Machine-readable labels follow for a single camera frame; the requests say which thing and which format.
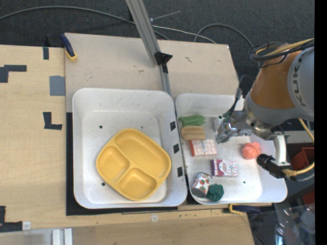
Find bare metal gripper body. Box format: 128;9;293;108
221;110;275;141

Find orange and white carton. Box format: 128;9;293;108
189;139;218;158

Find green pea pods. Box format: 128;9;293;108
178;114;206;128

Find orange lumpy toy food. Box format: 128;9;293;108
242;141;262;160

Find tan bread bun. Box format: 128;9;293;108
180;125;206;141

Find purple and white carton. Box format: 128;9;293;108
209;158;239;178

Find white strawberry print can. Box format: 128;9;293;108
191;171;214;199

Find white plastic tray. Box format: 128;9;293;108
72;87;188;210
175;93;288;206

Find green broccoli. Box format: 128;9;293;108
205;183;225;203

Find yellow divided plate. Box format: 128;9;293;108
95;128;172;202

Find black cylinder on white bracket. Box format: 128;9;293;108
256;134;292;180

